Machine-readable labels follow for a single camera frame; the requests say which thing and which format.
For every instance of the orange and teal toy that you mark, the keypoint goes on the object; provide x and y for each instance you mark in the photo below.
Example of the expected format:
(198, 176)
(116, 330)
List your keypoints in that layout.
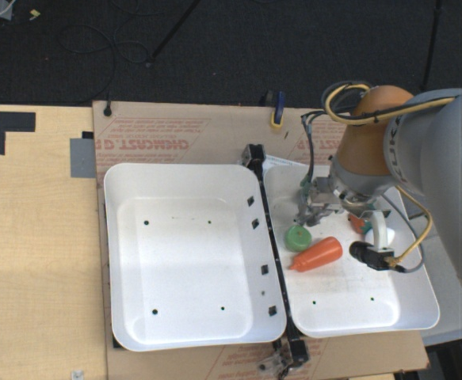
(358, 224)

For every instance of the black cylinder on white bracket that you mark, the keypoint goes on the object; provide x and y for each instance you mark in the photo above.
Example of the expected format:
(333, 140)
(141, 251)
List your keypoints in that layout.
(367, 253)

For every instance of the brown cardboard board red print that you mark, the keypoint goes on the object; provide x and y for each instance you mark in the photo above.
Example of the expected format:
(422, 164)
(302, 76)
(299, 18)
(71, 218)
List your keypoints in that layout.
(214, 133)

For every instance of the green round can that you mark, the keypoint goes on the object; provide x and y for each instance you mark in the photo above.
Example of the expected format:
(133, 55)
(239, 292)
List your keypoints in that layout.
(298, 238)

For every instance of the white plastic tray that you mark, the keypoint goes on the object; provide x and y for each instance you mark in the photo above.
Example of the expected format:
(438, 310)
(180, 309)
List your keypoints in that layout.
(187, 259)
(345, 291)

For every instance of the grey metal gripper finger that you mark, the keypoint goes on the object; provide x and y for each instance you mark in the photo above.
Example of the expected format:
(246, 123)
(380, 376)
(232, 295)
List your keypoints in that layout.
(314, 219)
(300, 218)

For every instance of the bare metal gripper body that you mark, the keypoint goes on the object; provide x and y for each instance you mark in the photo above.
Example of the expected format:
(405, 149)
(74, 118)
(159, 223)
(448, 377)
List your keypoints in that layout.
(325, 200)

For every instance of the orange plastic bottle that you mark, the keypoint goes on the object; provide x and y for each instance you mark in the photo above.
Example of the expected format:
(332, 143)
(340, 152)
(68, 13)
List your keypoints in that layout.
(318, 255)

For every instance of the thin black and white rod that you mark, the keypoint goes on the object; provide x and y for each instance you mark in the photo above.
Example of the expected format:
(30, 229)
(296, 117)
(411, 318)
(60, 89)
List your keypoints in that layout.
(272, 232)

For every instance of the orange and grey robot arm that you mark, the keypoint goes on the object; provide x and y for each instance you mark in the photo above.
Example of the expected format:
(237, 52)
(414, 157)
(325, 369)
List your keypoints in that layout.
(424, 141)

